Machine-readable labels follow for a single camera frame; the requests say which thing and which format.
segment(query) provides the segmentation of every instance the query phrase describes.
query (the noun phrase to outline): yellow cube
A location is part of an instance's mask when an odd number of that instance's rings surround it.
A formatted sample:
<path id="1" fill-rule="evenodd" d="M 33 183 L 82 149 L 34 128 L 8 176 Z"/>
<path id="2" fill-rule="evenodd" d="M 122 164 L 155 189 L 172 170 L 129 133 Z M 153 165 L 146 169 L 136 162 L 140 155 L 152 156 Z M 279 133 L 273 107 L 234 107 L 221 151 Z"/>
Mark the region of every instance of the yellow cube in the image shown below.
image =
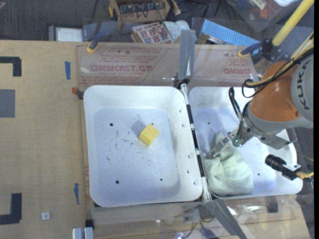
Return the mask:
<path id="1" fill-rule="evenodd" d="M 159 133 L 160 132 L 155 127 L 153 127 L 151 124 L 148 124 L 141 132 L 139 139 L 149 146 Z"/>

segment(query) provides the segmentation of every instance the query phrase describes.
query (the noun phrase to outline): yellow pole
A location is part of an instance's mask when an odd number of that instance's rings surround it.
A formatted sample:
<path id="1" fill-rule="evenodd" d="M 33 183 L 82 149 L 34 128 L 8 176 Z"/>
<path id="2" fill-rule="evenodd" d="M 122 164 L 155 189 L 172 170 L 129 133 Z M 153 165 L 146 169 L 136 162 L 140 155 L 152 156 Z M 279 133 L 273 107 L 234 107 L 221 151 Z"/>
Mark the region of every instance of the yellow pole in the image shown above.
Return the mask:
<path id="1" fill-rule="evenodd" d="M 302 3 L 298 6 L 295 12 L 287 20 L 284 26 L 280 29 L 278 34 L 273 39 L 272 43 L 275 46 L 279 46 L 287 37 L 287 35 L 293 30 L 297 25 L 299 20 L 306 14 L 310 7 L 314 4 L 315 0 L 303 0 Z"/>

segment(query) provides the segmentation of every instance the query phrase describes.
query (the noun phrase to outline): white tray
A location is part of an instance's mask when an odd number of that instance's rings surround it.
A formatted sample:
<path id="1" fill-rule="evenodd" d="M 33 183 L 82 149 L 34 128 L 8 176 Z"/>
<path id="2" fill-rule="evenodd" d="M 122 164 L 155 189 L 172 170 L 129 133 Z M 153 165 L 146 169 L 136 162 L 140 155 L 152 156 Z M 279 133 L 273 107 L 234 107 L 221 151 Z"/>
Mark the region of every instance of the white tray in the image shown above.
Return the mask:
<path id="1" fill-rule="evenodd" d="M 84 93 L 90 193 L 103 207 L 187 202 L 202 182 L 182 93 L 172 87 L 92 86 Z M 147 124 L 160 131 L 147 147 Z"/>
<path id="2" fill-rule="evenodd" d="M 249 99 L 242 96 L 241 88 L 234 89 L 236 101 L 242 110 Z M 228 90 L 229 88 L 226 87 L 196 87 L 189 93 L 194 126 L 203 156 L 213 146 L 218 131 L 226 136 L 229 131 L 233 131 L 238 127 L 239 121 L 229 101 Z M 289 139 L 286 130 L 280 132 L 278 136 Z M 297 163 L 297 154 L 293 144 L 276 150 L 262 144 L 254 137 L 238 150 L 244 155 L 253 171 L 254 191 L 249 195 L 220 198 L 296 194 L 302 189 L 303 181 L 301 179 L 297 178 L 291 181 L 265 164 L 266 156 L 273 154 L 287 161 L 289 165 L 295 165 Z"/>

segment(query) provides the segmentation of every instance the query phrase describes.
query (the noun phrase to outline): clear plastic container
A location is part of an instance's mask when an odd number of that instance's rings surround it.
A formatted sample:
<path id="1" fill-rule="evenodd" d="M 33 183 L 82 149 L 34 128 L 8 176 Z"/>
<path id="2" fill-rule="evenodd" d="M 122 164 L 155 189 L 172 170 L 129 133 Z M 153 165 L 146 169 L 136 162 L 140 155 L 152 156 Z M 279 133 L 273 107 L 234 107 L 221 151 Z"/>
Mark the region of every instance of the clear plastic container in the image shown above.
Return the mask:
<path id="1" fill-rule="evenodd" d="M 292 13 L 302 0 L 226 1 L 256 32 L 260 32 Z"/>

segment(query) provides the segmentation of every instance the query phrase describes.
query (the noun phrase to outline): gray square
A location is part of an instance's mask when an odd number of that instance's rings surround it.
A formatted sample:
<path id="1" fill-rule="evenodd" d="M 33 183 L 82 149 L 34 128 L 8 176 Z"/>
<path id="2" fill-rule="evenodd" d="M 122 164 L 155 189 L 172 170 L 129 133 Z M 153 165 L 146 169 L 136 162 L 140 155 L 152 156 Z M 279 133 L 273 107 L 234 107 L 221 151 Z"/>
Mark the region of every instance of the gray square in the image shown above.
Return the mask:
<path id="1" fill-rule="evenodd" d="M 0 118 L 15 117 L 15 90 L 0 90 Z"/>

